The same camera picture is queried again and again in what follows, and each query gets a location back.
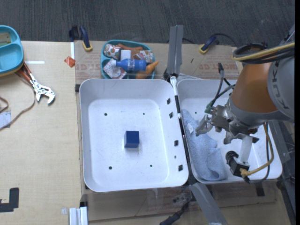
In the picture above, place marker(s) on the black cylinder on white bracket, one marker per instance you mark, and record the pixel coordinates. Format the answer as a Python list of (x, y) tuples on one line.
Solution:
[(236, 166)]

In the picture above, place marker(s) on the white printed carton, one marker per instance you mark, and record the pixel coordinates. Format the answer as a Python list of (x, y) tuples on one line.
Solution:
[(140, 55)]

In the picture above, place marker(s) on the blue plastic bottle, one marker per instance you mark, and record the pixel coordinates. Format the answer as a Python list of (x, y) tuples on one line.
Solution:
[(131, 64)]

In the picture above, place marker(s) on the light blue towel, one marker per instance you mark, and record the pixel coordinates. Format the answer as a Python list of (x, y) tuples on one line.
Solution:
[(201, 149)]

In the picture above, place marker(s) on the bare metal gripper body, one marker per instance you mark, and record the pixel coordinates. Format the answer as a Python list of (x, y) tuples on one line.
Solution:
[(222, 118)]

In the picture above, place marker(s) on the orange toy sausage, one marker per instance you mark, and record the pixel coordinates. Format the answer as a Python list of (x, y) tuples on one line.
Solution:
[(131, 47)]

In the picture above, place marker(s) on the blue cube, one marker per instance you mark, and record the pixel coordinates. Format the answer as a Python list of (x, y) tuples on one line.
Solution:
[(131, 138)]

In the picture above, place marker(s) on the teal divided plate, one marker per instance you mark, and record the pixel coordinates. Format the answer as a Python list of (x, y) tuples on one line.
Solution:
[(103, 65)]

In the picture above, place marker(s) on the orange toy carrot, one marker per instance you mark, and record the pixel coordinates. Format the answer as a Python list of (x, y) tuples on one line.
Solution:
[(150, 68)]

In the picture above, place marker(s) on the strawberry print can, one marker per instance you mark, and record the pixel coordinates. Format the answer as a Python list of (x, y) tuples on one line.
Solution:
[(112, 51)]

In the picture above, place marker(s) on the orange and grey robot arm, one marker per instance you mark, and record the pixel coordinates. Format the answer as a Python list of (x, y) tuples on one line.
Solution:
[(253, 88)]

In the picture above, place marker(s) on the white and red packet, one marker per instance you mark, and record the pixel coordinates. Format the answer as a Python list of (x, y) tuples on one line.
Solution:
[(113, 71)]

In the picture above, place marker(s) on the white plastic tray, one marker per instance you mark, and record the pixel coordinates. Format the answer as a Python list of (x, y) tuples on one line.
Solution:
[(122, 102), (234, 172)]

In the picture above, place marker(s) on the small red square packet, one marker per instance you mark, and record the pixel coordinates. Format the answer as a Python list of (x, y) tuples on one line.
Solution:
[(69, 61)]

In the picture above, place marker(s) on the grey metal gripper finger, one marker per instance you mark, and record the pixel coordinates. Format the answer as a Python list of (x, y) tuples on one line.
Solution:
[(203, 126), (230, 137)]

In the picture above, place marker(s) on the blue divided plate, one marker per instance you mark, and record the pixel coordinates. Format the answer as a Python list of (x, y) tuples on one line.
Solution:
[(10, 55)]

